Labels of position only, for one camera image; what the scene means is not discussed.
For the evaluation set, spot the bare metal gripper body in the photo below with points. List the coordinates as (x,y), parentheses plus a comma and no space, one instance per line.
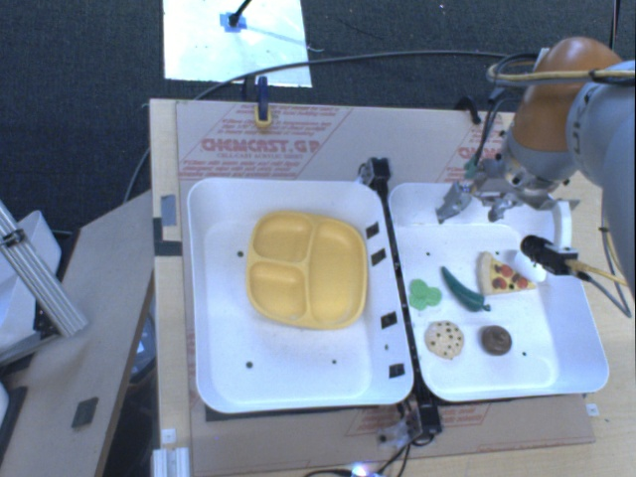
(502,181)

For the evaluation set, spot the chocolate chip biscuit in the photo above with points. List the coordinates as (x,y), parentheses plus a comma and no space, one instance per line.
(443,340)

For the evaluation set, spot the green grapes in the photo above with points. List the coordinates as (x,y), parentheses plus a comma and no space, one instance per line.
(424,294)

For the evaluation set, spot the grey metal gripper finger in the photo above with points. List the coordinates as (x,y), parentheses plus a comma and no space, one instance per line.
(451,203)
(501,207)

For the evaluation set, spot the black cylinder on white bracket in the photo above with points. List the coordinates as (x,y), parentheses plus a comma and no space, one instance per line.
(549,251)

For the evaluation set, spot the pizza slice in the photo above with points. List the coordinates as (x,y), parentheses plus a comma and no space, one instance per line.
(502,275)

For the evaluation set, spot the green pepper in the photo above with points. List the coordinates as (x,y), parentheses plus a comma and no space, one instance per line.
(462,291)

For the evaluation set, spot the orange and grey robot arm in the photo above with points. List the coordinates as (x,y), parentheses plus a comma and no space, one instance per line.
(586,117)

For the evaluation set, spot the thin black rod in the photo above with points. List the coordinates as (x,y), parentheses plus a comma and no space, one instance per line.
(400,286)

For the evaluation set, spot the white plastic tray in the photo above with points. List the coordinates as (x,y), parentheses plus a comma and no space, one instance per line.
(502,326)
(293,296)

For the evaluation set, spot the brown cardboard board red print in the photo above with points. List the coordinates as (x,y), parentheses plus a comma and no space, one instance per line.
(318,286)

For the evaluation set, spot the yellow divided plate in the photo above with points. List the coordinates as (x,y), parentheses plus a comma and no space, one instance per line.
(307,269)

